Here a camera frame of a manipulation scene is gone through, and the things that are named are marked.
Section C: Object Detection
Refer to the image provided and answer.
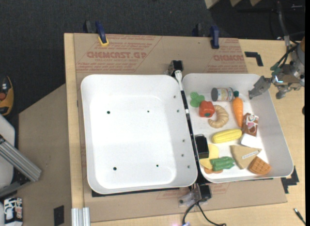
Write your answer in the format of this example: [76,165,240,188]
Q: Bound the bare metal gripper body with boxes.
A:
[271,60,305,91]

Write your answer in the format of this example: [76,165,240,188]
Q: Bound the orange carrot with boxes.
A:
[232,90,244,128]

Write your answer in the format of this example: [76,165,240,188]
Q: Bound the white plastic tray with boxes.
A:
[181,73,295,184]
[80,74,199,194]

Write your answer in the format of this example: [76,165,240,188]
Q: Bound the small white and yellow can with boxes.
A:
[210,87,234,102]

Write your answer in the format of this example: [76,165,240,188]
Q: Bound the brown carton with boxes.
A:
[242,112,260,137]

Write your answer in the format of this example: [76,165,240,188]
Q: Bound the tan croissant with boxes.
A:
[207,104,230,129]

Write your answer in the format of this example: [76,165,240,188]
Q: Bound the white block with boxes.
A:
[240,133,259,148]

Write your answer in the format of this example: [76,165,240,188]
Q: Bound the red bell pepper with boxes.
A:
[199,100,216,118]

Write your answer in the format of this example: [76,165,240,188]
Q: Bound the yellow corn cob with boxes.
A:
[211,128,243,145]

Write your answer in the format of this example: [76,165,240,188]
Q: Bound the green broccoli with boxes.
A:
[189,91,205,108]

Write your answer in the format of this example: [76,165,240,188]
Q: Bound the tan sandwich wedge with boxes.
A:
[229,145,263,170]

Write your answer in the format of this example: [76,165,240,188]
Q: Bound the orange waffle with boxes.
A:
[248,156,272,176]

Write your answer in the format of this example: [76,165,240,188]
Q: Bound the thin black and white rod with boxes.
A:
[174,70,199,164]

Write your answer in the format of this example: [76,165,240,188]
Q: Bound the yellow cheese slice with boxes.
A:
[199,143,220,169]

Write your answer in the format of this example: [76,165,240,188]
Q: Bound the black box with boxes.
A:
[194,134,210,160]

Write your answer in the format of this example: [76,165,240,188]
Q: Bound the green beans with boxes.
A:
[209,156,236,172]

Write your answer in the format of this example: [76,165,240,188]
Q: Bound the orange flat slice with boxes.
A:
[203,166,224,175]

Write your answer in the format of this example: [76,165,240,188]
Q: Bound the brown cardboard board red print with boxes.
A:
[73,32,288,223]

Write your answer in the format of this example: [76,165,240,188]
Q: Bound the black and white carton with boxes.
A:
[3,196,24,226]

